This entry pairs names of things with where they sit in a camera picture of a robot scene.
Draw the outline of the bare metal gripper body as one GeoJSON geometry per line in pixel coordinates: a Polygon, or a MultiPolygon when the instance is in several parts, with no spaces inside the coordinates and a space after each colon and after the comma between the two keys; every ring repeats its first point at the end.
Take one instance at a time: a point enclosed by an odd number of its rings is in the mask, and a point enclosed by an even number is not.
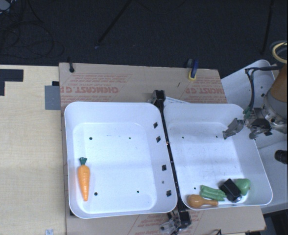
{"type": "Polygon", "coordinates": [[[275,113],[271,108],[252,108],[244,111],[244,123],[250,128],[264,128],[264,134],[269,136],[272,131],[287,134],[287,120],[275,113]]]}

